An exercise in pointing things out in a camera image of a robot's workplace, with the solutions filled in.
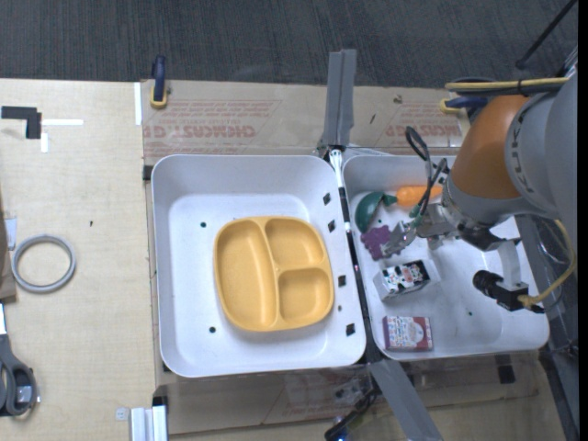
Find black cylinder on white bracket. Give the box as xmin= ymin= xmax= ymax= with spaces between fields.
xmin=472 ymin=238 xmax=532 ymax=312

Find grey ring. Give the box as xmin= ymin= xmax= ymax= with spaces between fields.
xmin=10 ymin=232 xmax=77 ymax=294

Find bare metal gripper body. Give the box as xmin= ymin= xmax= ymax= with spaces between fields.
xmin=413 ymin=203 xmax=463 ymax=251

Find brown cardboard board red print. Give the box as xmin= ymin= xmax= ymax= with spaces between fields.
xmin=140 ymin=79 xmax=541 ymax=435

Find orange carrot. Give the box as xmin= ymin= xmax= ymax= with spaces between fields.
xmin=382 ymin=184 xmax=445 ymax=209

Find white plastic tray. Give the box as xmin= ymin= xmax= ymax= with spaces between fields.
xmin=150 ymin=153 xmax=368 ymax=379
xmin=341 ymin=153 xmax=551 ymax=363

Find white carton with cow print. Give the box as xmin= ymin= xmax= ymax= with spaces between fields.
xmin=372 ymin=259 xmax=435 ymax=303

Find grey-handled scissors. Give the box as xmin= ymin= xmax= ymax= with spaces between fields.
xmin=0 ymin=332 xmax=41 ymax=417

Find green bowl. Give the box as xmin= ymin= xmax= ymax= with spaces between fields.
xmin=354 ymin=191 xmax=387 ymax=232

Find yellow divided plate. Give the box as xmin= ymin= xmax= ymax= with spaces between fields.
xmin=212 ymin=215 xmax=335 ymax=334

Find purple grapes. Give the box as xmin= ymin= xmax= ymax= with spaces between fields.
xmin=359 ymin=225 xmax=397 ymax=262

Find pink printed packet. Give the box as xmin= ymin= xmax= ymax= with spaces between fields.
xmin=381 ymin=315 xmax=435 ymax=353

